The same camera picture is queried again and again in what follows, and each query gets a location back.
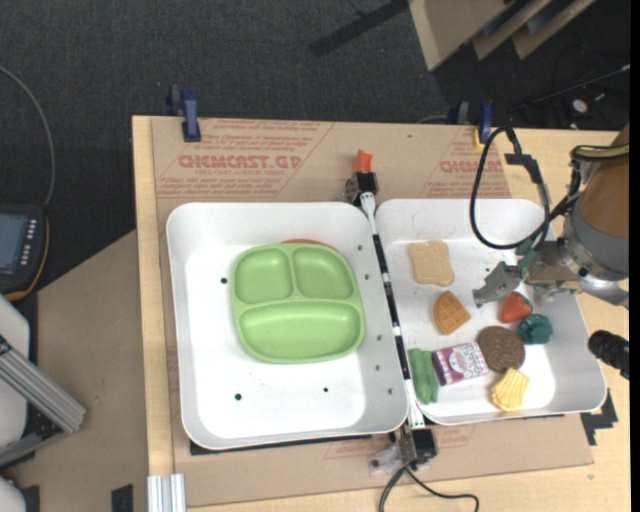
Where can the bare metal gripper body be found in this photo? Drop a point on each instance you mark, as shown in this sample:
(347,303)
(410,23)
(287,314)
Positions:
(550,270)

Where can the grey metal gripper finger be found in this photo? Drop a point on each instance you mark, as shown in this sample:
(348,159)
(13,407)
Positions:
(546,294)
(495,285)

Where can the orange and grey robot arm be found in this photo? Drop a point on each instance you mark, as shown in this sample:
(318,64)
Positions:
(605,200)

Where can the red strawberry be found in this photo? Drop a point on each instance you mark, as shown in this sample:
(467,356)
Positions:
(515,309)

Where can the green broccoli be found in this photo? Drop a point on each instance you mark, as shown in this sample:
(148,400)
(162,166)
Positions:
(535,330)

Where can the orange waffle piece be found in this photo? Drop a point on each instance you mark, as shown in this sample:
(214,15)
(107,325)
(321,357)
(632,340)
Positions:
(450,314)

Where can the brown round biscuit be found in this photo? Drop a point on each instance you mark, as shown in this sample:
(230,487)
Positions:
(501,349)

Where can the beige bread slice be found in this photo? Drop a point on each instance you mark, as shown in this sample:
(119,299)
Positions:
(431,264)

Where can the purple and white carton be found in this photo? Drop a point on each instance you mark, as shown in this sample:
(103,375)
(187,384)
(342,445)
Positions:
(460,364)

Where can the white plastic tray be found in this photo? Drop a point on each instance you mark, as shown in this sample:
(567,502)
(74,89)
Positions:
(280,400)
(565,380)

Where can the yellow corn piece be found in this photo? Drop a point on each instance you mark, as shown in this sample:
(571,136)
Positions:
(510,391)

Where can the thin black and white rod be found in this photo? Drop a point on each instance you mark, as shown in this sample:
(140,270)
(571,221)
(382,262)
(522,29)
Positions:
(387,295)

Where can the green pea pod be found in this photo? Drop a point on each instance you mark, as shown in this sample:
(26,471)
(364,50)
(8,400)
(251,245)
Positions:
(424,377)

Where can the green divided plate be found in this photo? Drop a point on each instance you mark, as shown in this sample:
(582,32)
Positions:
(300,325)

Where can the brown cardboard board red print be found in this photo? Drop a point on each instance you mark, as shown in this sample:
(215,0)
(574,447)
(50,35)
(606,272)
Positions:
(300,160)

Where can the black cylinder on white bracket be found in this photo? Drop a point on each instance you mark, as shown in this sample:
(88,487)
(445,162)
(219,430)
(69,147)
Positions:
(609,347)

